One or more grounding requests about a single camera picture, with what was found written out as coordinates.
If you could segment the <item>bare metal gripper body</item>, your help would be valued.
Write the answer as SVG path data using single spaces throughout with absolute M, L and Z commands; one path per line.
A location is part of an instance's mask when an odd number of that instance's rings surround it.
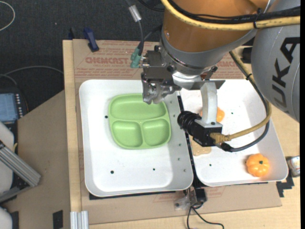
M 198 68 L 173 58 L 167 51 L 148 51 L 142 59 L 143 90 L 198 90 L 217 66 Z

